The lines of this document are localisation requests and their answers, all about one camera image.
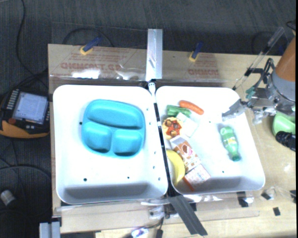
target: blue and yellow clip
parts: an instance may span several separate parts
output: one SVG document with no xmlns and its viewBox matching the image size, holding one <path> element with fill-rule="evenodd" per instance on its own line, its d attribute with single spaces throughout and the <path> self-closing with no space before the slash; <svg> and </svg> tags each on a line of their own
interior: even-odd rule
<svg viewBox="0 0 298 238">
<path fill-rule="evenodd" d="M 100 43 L 100 41 L 101 41 L 101 37 L 96 37 L 94 40 L 90 41 L 85 46 L 81 47 L 80 53 L 84 56 L 89 54 L 93 50 L 93 47 L 97 46 Z"/>
<path fill-rule="evenodd" d="M 196 61 L 199 55 L 199 52 L 201 51 L 203 42 L 198 42 L 195 46 L 194 51 L 191 52 L 190 56 L 189 56 L 189 60 L 190 61 Z"/>
</svg>

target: device screen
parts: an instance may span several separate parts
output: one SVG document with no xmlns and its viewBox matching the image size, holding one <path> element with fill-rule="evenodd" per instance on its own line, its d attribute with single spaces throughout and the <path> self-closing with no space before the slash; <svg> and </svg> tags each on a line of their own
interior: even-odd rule
<svg viewBox="0 0 298 238">
<path fill-rule="evenodd" d="M 47 107 L 47 97 L 20 92 L 12 117 L 43 124 Z"/>
</svg>

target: snack box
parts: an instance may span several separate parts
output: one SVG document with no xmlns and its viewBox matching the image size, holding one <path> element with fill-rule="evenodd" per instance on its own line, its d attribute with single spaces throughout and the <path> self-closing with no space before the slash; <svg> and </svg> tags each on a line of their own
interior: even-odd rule
<svg viewBox="0 0 298 238">
<path fill-rule="evenodd" d="M 222 87 L 162 85 L 153 95 L 146 86 L 139 85 L 58 87 L 53 94 L 53 109 L 59 198 L 67 204 L 84 204 L 157 199 L 164 197 L 169 186 L 183 195 L 261 189 L 265 176 L 246 115 L 222 121 L 222 113 L 238 99 L 236 92 Z M 118 113 L 128 117 L 129 108 L 125 111 L 122 111 L 124 108 L 114 109 L 110 115 L 105 104 L 95 110 L 96 119 L 84 117 L 85 111 L 90 111 L 87 107 L 96 100 L 130 105 L 143 114 L 144 120 L 136 126 L 120 122 L 116 119 Z M 180 100 L 190 101 L 204 110 L 202 115 L 192 112 L 190 119 L 197 126 L 190 137 L 184 135 L 210 175 L 194 186 L 194 190 L 182 180 L 176 186 L 168 182 L 166 170 L 170 171 L 171 179 L 174 177 L 174 167 L 170 161 L 165 162 L 165 150 L 171 149 L 171 144 L 159 129 L 167 118 L 167 105 L 177 106 Z M 229 158 L 219 133 L 227 125 L 233 127 L 238 140 L 241 155 L 238 162 Z"/>
</svg>

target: table surface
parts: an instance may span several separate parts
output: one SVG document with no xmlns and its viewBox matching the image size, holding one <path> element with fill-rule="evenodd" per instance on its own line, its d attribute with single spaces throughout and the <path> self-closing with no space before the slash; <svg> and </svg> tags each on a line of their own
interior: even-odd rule
<svg viewBox="0 0 298 238">
<path fill-rule="evenodd" d="M 54 69 L 64 62 L 64 56 L 72 52 L 70 45 L 49 45 L 49 84 L 50 94 L 62 85 L 75 83 L 68 78 L 51 76 Z M 133 58 L 139 56 L 143 59 L 146 51 L 135 50 Z M 199 77 L 210 79 L 208 75 L 224 80 L 224 85 L 232 87 L 236 79 L 240 78 L 245 69 L 255 60 L 252 55 L 229 54 L 199 54 L 200 67 L 188 60 L 187 52 L 163 51 L 163 69 L 170 72 L 167 77 L 174 77 L 177 73 L 184 73 L 190 80 Z M 258 67 L 263 68 L 267 58 L 264 58 Z M 275 65 L 280 57 L 271 56 Z M 237 93 L 245 99 L 245 90 L 254 84 L 258 76 L 251 75 L 245 84 L 237 89 Z M 95 232 L 97 238 L 125 237 L 137 227 L 150 226 L 158 222 L 149 215 L 153 207 L 142 205 L 137 201 L 110 202 L 88 204 L 81 206 L 61 206 L 55 186 L 55 145 L 53 102 L 51 107 L 51 154 L 52 154 L 52 192 L 53 213 L 55 217 L 62 217 L 61 233 Z M 241 207 L 237 199 L 226 195 L 217 195 L 224 198 L 220 201 L 210 201 L 197 204 L 196 215 L 201 220 L 210 238 L 265 238 L 265 237 L 295 237 L 297 235 L 297 208 L 293 201 L 291 190 L 296 190 L 296 153 L 281 145 L 275 140 L 272 133 L 273 117 L 267 117 L 258 125 L 252 124 L 251 112 L 246 111 L 249 126 L 255 145 L 264 169 L 266 183 L 262 190 L 247 192 L 253 199 L 250 207 Z M 266 192 L 270 200 L 261 196 Z M 182 220 L 174 215 L 165 219 L 162 226 L 164 238 L 191 237 Z M 143 237 L 155 237 L 156 228 L 149 229 Z"/>
</svg>

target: wooden table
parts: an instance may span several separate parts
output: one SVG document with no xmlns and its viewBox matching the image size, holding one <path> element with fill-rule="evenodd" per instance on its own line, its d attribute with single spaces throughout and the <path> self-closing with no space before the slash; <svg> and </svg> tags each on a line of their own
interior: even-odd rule
<svg viewBox="0 0 298 238">
<path fill-rule="evenodd" d="M 60 71 L 73 71 L 73 60 L 77 59 L 79 47 L 70 45 L 49 45 L 49 73 L 50 94 L 62 84 L 78 84 L 73 79 L 58 75 Z M 134 64 L 144 64 L 145 70 L 146 51 L 131 49 L 105 48 L 95 50 L 102 54 L 112 54 L 123 50 L 125 55 L 124 68 L 133 67 Z M 252 55 L 229 54 L 199 54 L 196 63 L 188 60 L 187 52 L 163 52 L 163 78 L 180 81 L 215 82 L 224 87 L 232 87 L 236 79 L 240 78 L 246 68 L 255 60 Z M 263 68 L 267 58 L 259 64 Z M 272 56 L 275 65 L 280 57 Z M 105 61 L 102 70 L 120 64 L 119 58 Z M 89 61 L 76 61 L 76 64 L 87 67 Z M 245 99 L 245 90 L 258 79 L 258 75 L 251 75 L 245 84 L 237 90 L 242 99 Z M 125 237 L 137 227 L 150 226 L 158 222 L 152 219 L 149 210 L 156 206 L 142 205 L 140 201 L 109 202 L 87 204 L 81 206 L 61 206 L 55 186 L 55 148 L 53 102 L 51 106 L 51 147 L 52 147 L 52 191 L 54 217 L 61 217 L 61 233 L 95 232 L 97 238 Z M 249 207 L 241 207 L 237 197 L 225 194 L 216 195 L 219 201 L 197 203 L 196 215 L 201 220 L 210 238 L 265 238 L 265 237 L 295 237 L 297 235 L 297 212 L 293 202 L 291 190 L 296 190 L 296 153 L 281 145 L 272 134 L 273 117 L 268 117 L 261 124 L 253 125 L 252 113 L 246 111 L 251 132 L 265 172 L 266 183 L 262 190 L 247 192 L 246 197 L 253 199 Z M 265 192 L 271 196 L 267 200 L 261 194 Z M 163 222 L 164 238 L 190 237 L 190 233 L 177 216 L 171 216 Z M 144 237 L 155 237 L 156 228 L 149 229 Z"/>
</svg>

